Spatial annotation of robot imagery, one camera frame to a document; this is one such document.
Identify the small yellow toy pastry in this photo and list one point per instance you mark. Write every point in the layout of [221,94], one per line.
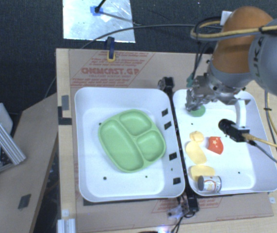
[196,137]

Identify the green round disc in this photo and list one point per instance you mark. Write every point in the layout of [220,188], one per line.
[199,113]

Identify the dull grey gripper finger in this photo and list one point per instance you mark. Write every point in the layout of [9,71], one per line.
[189,100]
[199,105]

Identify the thin black rod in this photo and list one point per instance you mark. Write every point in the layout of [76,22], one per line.
[177,127]

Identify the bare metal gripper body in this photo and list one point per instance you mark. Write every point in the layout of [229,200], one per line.
[205,88]

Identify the black cylinder on white bracket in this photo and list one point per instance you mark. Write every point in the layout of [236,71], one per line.
[235,128]

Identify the white plastic tray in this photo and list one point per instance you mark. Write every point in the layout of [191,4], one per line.
[94,178]
[245,164]

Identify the brown cardboard board red print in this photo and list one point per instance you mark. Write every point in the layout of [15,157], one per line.
[128,67]

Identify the green divided plate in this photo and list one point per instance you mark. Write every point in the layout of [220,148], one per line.
[118,142]

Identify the white and orange can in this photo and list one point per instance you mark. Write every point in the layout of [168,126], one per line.
[210,183]

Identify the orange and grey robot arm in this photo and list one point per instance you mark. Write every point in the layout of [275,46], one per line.
[240,47]

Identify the pale yellow oval toy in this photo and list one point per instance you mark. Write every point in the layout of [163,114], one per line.
[195,152]

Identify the yellow toy bread slice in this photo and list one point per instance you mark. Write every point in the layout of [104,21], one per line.
[203,171]

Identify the red packet with yellow stars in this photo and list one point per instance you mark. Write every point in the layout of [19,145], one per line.
[215,145]

